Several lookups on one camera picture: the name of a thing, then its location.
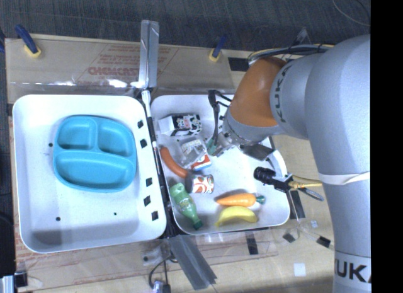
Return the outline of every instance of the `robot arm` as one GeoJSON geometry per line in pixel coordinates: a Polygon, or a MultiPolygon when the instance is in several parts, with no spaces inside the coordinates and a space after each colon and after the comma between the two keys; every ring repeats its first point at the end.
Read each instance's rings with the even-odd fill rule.
{"type": "Polygon", "coordinates": [[[333,292],[371,292],[369,35],[289,63],[257,60],[209,153],[237,146],[263,160],[259,143],[275,134],[311,143],[335,236],[333,292]]]}

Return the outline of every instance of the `can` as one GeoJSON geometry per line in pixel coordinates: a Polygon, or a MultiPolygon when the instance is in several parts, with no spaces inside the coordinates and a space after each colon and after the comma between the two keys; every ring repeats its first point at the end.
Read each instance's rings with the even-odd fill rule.
{"type": "Polygon", "coordinates": [[[214,177],[212,175],[188,175],[185,180],[188,193],[212,193],[214,177]]]}

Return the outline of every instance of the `hot dog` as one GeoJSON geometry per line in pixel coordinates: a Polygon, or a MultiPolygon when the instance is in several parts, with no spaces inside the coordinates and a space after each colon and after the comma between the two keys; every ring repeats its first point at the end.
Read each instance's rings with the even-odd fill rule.
{"type": "Polygon", "coordinates": [[[172,158],[171,153],[167,147],[162,146],[159,150],[159,154],[161,155],[161,159],[164,161],[165,165],[177,176],[185,179],[186,175],[188,175],[188,171],[179,166],[175,160],[172,158]]]}

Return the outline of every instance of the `white tray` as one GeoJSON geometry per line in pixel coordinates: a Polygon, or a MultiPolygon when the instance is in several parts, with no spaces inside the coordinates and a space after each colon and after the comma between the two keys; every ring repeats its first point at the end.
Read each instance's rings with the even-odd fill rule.
{"type": "MultiPolygon", "coordinates": [[[[220,106],[220,115],[226,111],[226,107],[220,106]]],[[[161,134],[158,120],[174,113],[196,113],[200,115],[202,131],[200,135],[204,139],[210,139],[214,130],[213,109],[208,102],[207,95],[167,95],[157,97],[151,104],[151,114],[154,120],[157,143],[166,146],[172,157],[179,162],[181,149],[178,140],[186,136],[171,137],[161,134]]],[[[269,140],[264,145],[270,146],[269,140]]],[[[210,157],[211,167],[202,170],[204,175],[211,174],[214,177],[215,188],[213,193],[192,193],[191,197],[196,203],[198,216],[203,222],[203,227],[194,230],[189,219],[180,214],[174,208],[174,218],[182,231],[188,234],[212,234],[229,231],[245,231],[261,227],[277,226],[285,223],[290,216],[290,206],[287,195],[274,189],[273,185],[263,185],[253,177],[253,172],[258,166],[269,167],[267,162],[261,162],[241,153],[238,148],[232,148],[223,153],[219,158],[210,157]],[[258,217],[257,223],[249,223],[242,220],[234,220],[231,223],[216,227],[222,206],[214,201],[215,197],[223,193],[242,190],[250,193],[257,193],[266,197],[266,203],[260,205],[255,203],[251,209],[258,217]]],[[[164,174],[168,185],[177,182],[184,182],[184,179],[176,176],[163,164],[164,174]]]]}
{"type": "Polygon", "coordinates": [[[29,249],[51,253],[133,243],[158,238],[164,232],[166,215],[149,129],[137,100],[28,95],[14,104],[13,125],[21,238],[29,249]],[[124,190],[89,192],[67,187],[56,178],[49,144],[61,121],[78,114],[112,118],[133,132],[137,172],[124,190]],[[141,140],[147,143],[144,148],[141,140]],[[148,196],[150,202],[145,205],[148,196]]]}

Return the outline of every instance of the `carrot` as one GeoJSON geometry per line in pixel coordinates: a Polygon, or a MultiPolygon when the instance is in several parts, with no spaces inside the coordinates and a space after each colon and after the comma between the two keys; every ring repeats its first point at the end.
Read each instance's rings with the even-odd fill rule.
{"type": "Polygon", "coordinates": [[[265,200],[265,197],[262,195],[257,197],[251,193],[238,193],[236,195],[217,199],[217,203],[220,205],[241,205],[243,207],[250,207],[254,205],[256,201],[260,204],[264,204],[265,200]]]}
{"type": "Polygon", "coordinates": [[[172,158],[171,153],[167,147],[161,147],[159,150],[159,154],[161,155],[161,159],[164,161],[165,165],[178,177],[185,179],[186,175],[188,175],[188,171],[179,166],[175,160],[172,158]]]}

